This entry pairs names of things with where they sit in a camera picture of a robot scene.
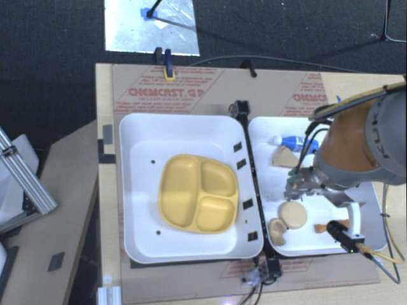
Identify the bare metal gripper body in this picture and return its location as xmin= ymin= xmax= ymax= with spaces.
xmin=294 ymin=166 xmax=354 ymax=208

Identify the white plastic tray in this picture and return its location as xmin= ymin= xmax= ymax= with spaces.
xmin=118 ymin=112 xmax=265 ymax=264
xmin=247 ymin=116 xmax=389 ymax=257

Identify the round beige biscuit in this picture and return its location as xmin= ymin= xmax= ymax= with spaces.
xmin=277 ymin=200 xmax=308 ymax=230

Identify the beige pizza slice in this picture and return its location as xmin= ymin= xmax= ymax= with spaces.
xmin=271 ymin=145 xmax=300 ymax=169

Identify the thin black rod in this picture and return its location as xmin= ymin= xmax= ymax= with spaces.
xmin=238 ymin=111 xmax=277 ymax=263

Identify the beige bread piece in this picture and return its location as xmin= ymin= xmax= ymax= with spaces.
xmin=267 ymin=217 xmax=288 ymax=246

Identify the blue and white bottle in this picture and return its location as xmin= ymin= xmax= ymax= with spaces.
xmin=272 ymin=135 xmax=320 ymax=154

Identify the yellow divided plate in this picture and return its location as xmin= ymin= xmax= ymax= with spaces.
xmin=157 ymin=153 xmax=240 ymax=235

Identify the brown cardboard board red print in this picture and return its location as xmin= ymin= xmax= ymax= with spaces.
xmin=111 ymin=64 xmax=382 ymax=305

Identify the black cylinder on white bracket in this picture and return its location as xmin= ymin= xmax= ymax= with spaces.
xmin=326 ymin=201 xmax=366 ymax=254

